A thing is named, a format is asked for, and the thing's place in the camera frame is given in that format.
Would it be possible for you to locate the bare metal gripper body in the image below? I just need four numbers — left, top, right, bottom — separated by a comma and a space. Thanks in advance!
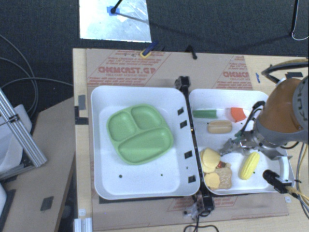
238, 131, 281, 160

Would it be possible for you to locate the pale yellow crisp stack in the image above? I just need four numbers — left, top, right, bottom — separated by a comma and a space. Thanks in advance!
199, 147, 222, 174

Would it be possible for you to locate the tan bread roll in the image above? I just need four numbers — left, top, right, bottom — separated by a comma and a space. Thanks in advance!
207, 119, 233, 134

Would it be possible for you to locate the yellow ribbed corn cob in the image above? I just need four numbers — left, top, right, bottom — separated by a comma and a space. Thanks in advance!
239, 151, 261, 181

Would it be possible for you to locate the tan bread slice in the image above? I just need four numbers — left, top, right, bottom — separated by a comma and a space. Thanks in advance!
214, 167, 233, 191

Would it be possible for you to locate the orange-yellow round biscuit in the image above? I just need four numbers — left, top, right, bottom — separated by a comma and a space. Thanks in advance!
204, 172, 221, 189

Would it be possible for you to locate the thin black rod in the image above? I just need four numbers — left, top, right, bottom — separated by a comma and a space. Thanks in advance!
181, 86, 211, 203

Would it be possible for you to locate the green and white stick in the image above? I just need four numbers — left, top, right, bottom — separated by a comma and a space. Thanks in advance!
192, 108, 219, 119

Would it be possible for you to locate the white plastic tray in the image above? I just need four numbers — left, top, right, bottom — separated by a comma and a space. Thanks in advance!
188, 88, 296, 196
90, 85, 201, 201

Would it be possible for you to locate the green divided plate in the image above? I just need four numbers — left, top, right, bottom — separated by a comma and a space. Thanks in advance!
106, 103, 175, 166

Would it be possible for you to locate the brown cardboard board red print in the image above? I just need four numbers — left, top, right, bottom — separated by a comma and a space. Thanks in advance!
85, 48, 290, 225

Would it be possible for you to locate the black cylinder on white bracket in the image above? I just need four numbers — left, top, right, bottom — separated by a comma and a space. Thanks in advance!
262, 153, 294, 194

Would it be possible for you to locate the black block with wires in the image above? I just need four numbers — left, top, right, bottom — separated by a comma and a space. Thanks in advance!
174, 75, 192, 89
183, 194, 216, 218

